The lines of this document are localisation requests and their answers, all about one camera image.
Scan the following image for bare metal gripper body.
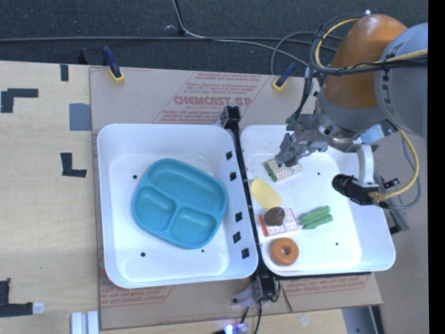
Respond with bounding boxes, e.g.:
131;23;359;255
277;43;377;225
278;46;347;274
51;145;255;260
293;113;363;154

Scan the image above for black cylinder on white bracket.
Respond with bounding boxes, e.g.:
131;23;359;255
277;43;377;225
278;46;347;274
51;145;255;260
331;143;382;207

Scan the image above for white plastic tray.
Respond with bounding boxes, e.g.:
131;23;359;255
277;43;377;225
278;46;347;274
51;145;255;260
96;122;259;289
239;124;397;278

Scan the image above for yellow oval toy food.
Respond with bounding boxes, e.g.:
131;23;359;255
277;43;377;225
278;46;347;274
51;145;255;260
250;177;283;210

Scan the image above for orange doughnut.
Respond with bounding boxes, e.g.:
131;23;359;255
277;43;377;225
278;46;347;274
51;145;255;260
269;237;300;267

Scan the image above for thin black rod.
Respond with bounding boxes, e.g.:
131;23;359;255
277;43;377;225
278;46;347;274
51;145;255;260
230;123;269;282

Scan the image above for brown biscuit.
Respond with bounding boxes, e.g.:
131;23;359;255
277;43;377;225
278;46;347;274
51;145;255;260
263;206;286;227

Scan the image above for blue divided plate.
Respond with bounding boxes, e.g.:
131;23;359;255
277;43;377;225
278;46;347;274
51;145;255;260
131;157;229;251

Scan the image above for green beans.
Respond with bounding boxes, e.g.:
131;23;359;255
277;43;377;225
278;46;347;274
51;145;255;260
299;205;334;230

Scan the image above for brown cardboard board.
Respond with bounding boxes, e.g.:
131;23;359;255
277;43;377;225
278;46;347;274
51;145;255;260
88;66;384;331

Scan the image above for green-edged printed packet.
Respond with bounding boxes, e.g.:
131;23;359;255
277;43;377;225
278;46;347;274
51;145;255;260
263;157;304;183

